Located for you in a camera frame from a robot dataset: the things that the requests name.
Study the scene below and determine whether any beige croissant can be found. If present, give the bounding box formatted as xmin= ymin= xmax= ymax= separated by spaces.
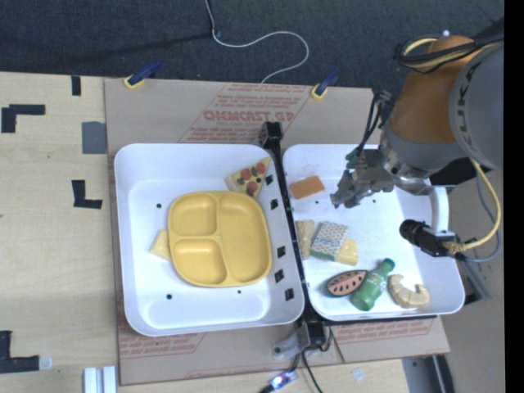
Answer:
xmin=387 ymin=273 xmax=431 ymax=309

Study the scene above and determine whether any green bottle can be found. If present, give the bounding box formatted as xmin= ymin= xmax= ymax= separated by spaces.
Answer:
xmin=350 ymin=258 xmax=396 ymax=312

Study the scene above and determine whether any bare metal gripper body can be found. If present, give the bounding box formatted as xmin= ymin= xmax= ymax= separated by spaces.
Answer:
xmin=341 ymin=148 xmax=430 ymax=197

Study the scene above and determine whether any orange cheese slice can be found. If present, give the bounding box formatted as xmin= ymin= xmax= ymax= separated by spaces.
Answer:
xmin=288 ymin=174 xmax=327 ymax=201

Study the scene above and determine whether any watermelon slice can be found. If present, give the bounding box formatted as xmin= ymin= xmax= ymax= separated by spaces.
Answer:
xmin=326 ymin=269 xmax=368 ymax=298

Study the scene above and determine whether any yellow waffle biscuit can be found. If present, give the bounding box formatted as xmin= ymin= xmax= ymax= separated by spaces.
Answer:
xmin=295 ymin=219 xmax=316 ymax=260

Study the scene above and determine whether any brown cardboard board red print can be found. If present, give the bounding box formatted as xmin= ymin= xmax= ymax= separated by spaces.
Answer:
xmin=103 ymin=78 xmax=451 ymax=386

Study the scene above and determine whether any white plastic tray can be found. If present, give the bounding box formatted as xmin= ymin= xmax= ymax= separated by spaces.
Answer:
xmin=282 ymin=143 xmax=467 ymax=322
xmin=113 ymin=142 xmax=305 ymax=337

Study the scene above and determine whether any patterned green carton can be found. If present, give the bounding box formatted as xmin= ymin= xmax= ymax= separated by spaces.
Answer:
xmin=309 ymin=220 xmax=349 ymax=261

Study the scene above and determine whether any black block with thin wires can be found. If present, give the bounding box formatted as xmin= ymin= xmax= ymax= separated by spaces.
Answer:
xmin=295 ymin=316 xmax=332 ymax=352
xmin=258 ymin=121 xmax=284 ymax=151

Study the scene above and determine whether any pizza slice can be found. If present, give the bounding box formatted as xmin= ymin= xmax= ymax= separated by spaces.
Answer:
xmin=224 ymin=156 xmax=272 ymax=201

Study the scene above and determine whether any yellow cheese wedge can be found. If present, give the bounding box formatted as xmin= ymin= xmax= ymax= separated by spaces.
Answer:
xmin=148 ymin=228 xmax=172 ymax=261
xmin=334 ymin=237 xmax=359 ymax=266

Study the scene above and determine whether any black cylinder on white bracket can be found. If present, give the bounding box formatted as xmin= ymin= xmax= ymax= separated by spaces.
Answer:
xmin=399 ymin=183 xmax=457 ymax=258

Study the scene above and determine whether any yellow divided plate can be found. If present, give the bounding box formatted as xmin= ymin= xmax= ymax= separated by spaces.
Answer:
xmin=166 ymin=190 xmax=273 ymax=288

